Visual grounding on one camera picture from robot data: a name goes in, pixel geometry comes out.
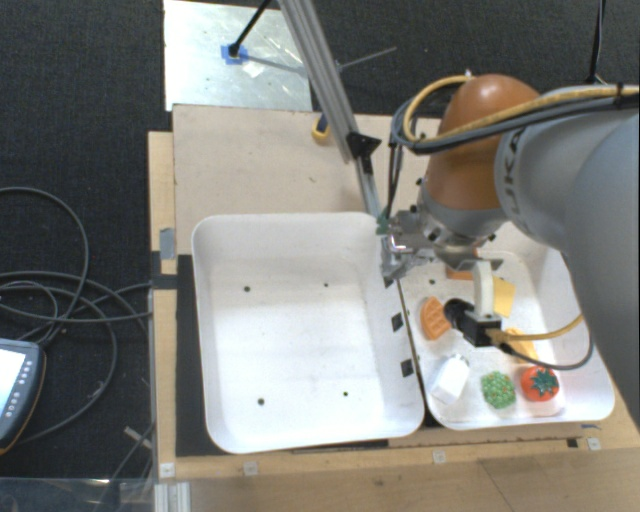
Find orange waffle biscuit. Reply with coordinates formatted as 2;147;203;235
419;296;454;342

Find white plastic tray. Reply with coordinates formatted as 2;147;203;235
393;240;617;432
191;211;427;455

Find yellow cheese wedge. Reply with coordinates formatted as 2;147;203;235
501;326;541;362

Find pale wood board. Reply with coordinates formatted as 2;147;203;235
147;103;640;482

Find white carton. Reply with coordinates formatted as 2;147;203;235
429;353;471;406

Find black cylinder on white bracket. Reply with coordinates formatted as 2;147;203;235
442;259;504;349

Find yellow cheese slice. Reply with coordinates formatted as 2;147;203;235
491;275;518;319

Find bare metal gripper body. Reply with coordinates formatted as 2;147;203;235
385;208;504;274

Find green grapes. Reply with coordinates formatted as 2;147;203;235
480;370;518;411

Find red tomato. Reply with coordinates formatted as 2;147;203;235
519;364;561;403

